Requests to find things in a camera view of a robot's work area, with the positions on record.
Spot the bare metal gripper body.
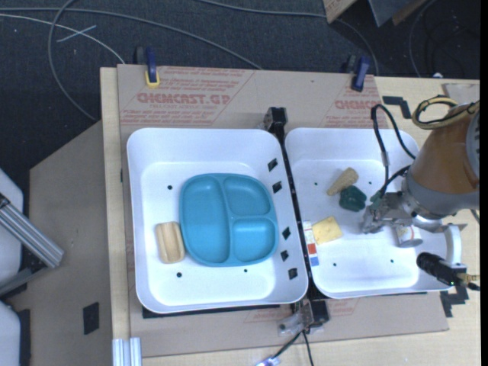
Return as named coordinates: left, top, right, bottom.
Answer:
left=370, top=191, right=446, bottom=233

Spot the small white can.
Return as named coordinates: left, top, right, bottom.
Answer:
left=393, top=223, right=424, bottom=249

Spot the green toy pepper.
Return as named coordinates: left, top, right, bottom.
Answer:
left=339, top=185, right=368, bottom=214

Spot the yellow toy cheese slice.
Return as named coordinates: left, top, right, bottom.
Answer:
left=311, top=216, right=343, bottom=246

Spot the white plastic tray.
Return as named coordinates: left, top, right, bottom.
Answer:
left=126, top=127, right=309, bottom=314
left=284, top=127, right=459, bottom=300

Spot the yellow toy corn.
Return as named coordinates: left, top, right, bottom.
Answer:
left=326, top=167, right=360, bottom=197

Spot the white carton red blue print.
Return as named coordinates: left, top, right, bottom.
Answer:
left=303, top=220, right=321, bottom=268

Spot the blue divided plate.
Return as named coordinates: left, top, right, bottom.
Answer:
left=178, top=172, right=279, bottom=268

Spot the brown cardboard board red print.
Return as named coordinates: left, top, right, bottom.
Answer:
left=116, top=63, right=451, bottom=358

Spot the tan toy bread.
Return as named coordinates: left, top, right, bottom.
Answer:
left=154, top=221, right=187, bottom=265

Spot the black cylinder on white bracket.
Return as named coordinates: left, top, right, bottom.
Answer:
left=416, top=223, right=468, bottom=286

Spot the black block with thin wires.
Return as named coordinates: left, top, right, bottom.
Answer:
left=304, top=299, right=330, bottom=335
left=264, top=106, right=288, bottom=133

